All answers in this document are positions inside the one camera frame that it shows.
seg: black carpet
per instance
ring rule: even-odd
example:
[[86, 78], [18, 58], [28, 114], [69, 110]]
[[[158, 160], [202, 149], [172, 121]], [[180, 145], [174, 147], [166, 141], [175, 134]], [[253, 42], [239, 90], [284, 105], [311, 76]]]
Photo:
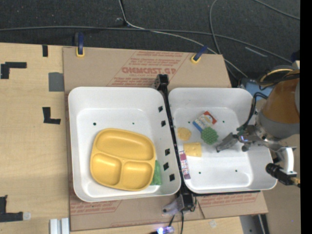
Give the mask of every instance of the black carpet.
[[[128, 22], [153, 29], [211, 33], [209, 14], [215, 0], [122, 0]], [[260, 0], [300, 17], [300, 0]], [[300, 20], [292, 19], [252, 0], [218, 0], [212, 10], [215, 34], [256, 45], [287, 60], [300, 49]], [[122, 26], [118, 0], [0, 0], [0, 29], [34, 26]], [[0, 42], [72, 45], [75, 32], [85, 34], [85, 46], [196, 52], [200, 46], [185, 39], [150, 32], [44, 29], [0, 31]], [[213, 38], [180, 35], [208, 45]], [[254, 47], [217, 37], [224, 58], [250, 78], [257, 78], [288, 61]], [[243, 74], [228, 65], [237, 79]]]

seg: black tape marking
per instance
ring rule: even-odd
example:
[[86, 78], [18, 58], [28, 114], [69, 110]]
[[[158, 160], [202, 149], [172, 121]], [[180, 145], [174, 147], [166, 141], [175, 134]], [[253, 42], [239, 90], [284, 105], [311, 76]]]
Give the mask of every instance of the black tape marking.
[[5, 64], [1, 64], [0, 79], [9, 79], [9, 74], [10, 69]]
[[8, 195], [0, 197], [0, 222], [14, 222], [23, 220], [23, 212], [7, 213], [6, 212], [6, 199]]
[[27, 62], [5, 62], [8, 68], [27, 68]]
[[43, 45], [42, 46], [42, 56], [43, 57], [48, 57], [49, 53], [48, 53], [48, 45]]
[[27, 68], [27, 62], [5, 62], [5, 64], [1, 64], [0, 79], [9, 79], [10, 68]]
[[60, 119], [51, 119], [51, 108], [50, 107], [43, 107], [42, 110], [43, 110], [43, 117], [44, 117], [43, 123], [60, 125]]
[[64, 77], [58, 72], [49, 73], [49, 92], [63, 92]]

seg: white plastic bin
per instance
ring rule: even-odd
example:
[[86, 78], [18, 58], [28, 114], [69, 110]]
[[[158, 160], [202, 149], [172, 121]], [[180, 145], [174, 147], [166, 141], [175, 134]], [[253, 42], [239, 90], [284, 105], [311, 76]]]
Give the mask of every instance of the white plastic bin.
[[[152, 88], [79, 87], [68, 98], [74, 190], [84, 201], [108, 201], [172, 195], [181, 185], [164, 100]], [[93, 180], [90, 154], [97, 133], [118, 128], [147, 136], [155, 145], [162, 185], [142, 191], [105, 187]]]
[[[252, 96], [239, 88], [176, 88], [169, 93], [169, 102], [174, 128], [188, 128], [192, 136], [188, 141], [177, 137], [179, 151], [184, 143], [200, 142], [202, 157], [187, 156], [191, 179], [185, 179], [186, 186], [195, 193], [224, 193], [271, 189], [277, 180], [270, 176], [265, 167], [272, 163], [266, 147], [253, 146], [241, 151], [238, 142], [228, 150], [216, 152], [216, 145], [248, 118]], [[192, 122], [209, 111], [216, 119], [213, 125], [219, 135], [218, 142], [206, 144], [200, 138], [200, 131]]]

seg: green spiky ball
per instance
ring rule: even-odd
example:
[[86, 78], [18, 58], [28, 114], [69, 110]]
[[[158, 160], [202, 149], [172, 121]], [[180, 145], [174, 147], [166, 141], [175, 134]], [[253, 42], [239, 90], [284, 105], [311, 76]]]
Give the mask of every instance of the green spiky ball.
[[208, 145], [212, 145], [218, 140], [218, 134], [217, 132], [212, 129], [211, 127], [205, 128], [203, 131], [201, 131], [201, 136], [200, 136], [205, 143]]

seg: yellow plastic plate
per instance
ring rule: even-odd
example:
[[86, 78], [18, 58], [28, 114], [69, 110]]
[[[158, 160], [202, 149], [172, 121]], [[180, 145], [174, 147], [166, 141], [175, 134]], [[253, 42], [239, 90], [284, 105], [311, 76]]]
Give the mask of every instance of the yellow plastic plate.
[[155, 146], [146, 136], [107, 128], [94, 140], [90, 171], [101, 185], [140, 191], [152, 182], [155, 158]]

